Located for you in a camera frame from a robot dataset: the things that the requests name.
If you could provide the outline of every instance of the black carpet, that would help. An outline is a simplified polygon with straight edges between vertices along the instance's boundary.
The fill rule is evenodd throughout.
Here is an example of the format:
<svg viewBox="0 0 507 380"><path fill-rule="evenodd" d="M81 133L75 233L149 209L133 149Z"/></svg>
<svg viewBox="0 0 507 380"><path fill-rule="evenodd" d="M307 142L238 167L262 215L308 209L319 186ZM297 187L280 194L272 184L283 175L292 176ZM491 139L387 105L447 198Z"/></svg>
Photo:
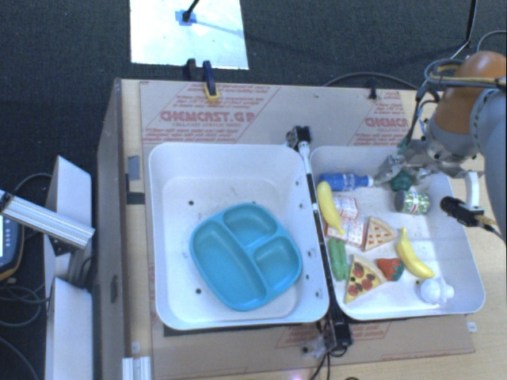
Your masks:
<svg viewBox="0 0 507 380"><path fill-rule="evenodd" d="M471 0L240 0L250 70L217 70L221 82L319 86L357 71L388 73L415 85L433 60L464 41ZM507 0L478 0L471 46L505 29ZM483 48L505 55L505 36ZM0 0L0 188L51 172L56 155L95 177L96 149L112 80L181 79L175 66L130 62L129 0ZM362 86L351 79L341 86ZM379 87L405 88L379 80ZM22 195L43 203L46 181ZM42 284L42 241L26 245L18 282ZM34 309L0 300L0 321ZM45 317L0 337L44 376ZM0 379L30 378L0 342Z"/></svg>

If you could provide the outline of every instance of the electronic device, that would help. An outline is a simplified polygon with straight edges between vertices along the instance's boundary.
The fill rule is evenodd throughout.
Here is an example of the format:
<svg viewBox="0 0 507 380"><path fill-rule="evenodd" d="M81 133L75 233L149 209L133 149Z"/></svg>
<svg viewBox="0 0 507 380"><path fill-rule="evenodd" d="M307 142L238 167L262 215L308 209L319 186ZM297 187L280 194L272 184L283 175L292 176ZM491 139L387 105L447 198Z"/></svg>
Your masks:
<svg viewBox="0 0 507 380"><path fill-rule="evenodd" d="M0 215L0 280L11 276L21 262L23 231L19 223Z"/></svg>

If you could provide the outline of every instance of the green can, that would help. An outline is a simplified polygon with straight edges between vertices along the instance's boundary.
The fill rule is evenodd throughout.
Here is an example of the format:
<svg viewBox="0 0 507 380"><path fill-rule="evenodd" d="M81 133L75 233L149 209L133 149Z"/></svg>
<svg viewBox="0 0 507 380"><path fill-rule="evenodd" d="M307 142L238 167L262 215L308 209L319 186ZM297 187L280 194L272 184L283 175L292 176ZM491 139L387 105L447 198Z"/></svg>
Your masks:
<svg viewBox="0 0 507 380"><path fill-rule="evenodd" d="M411 190L396 192L395 209L406 214L425 215L429 211L429 196Z"/></svg>

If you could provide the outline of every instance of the pizza slice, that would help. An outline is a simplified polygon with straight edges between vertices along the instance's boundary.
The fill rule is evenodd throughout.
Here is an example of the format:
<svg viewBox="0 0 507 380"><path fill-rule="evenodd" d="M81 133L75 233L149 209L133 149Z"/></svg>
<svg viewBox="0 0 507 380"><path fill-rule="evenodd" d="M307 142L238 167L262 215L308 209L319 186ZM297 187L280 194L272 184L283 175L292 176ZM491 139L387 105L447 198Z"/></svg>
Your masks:
<svg viewBox="0 0 507 380"><path fill-rule="evenodd" d="M354 255L345 288L345 304L385 282L387 282L386 277L375 264L359 255Z"/></svg>
<svg viewBox="0 0 507 380"><path fill-rule="evenodd" d="M370 217L368 220L368 228L366 230L366 242L364 250L370 250L392 241L396 238L396 231L380 218Z"/></svg>

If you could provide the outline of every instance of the water bottle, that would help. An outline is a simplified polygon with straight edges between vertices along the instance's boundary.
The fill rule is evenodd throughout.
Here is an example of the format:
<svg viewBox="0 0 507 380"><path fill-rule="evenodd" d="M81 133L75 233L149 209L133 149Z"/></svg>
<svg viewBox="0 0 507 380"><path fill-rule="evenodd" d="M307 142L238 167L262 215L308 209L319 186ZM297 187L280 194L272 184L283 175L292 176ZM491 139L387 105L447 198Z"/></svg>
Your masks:
<svg viewBox="0 0 507 380"><path fill-rule="evenodd" d="M371 176L358 176L354 173L323 173L319 178L321 181L327 181L333 192L350 192L354 188L373 185Z"/></svg>

